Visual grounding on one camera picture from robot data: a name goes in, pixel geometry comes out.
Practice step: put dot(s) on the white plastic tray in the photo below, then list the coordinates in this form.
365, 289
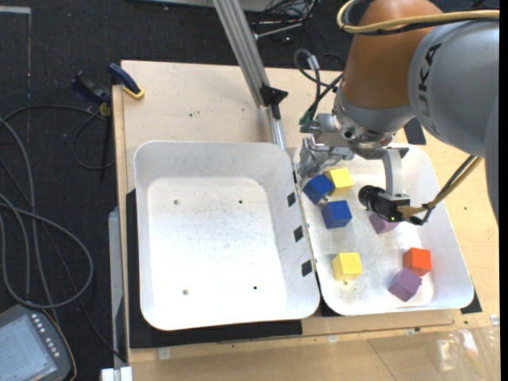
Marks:
373, 248
222, 236

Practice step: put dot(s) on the orange cube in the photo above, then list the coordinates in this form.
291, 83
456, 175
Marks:
417, 261

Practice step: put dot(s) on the black cylinder on white bracket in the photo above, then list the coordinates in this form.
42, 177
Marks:
383, 204

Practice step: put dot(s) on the pale wood board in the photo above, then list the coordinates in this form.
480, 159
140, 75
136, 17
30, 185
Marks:
206, 101

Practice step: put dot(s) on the purple cube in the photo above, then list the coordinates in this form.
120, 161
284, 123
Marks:
405, 284
380, 225

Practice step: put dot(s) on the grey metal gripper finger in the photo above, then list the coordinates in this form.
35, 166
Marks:
326, 164
306, 159

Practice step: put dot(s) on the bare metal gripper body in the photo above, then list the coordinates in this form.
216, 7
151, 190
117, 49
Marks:
337, 137

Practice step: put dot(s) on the yellow cube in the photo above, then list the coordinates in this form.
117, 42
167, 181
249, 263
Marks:
341, 181
347, 266

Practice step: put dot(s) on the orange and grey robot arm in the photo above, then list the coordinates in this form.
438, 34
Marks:
444, 81

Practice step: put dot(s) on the blue cube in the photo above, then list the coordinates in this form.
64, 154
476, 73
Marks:
336, 214
317, 188

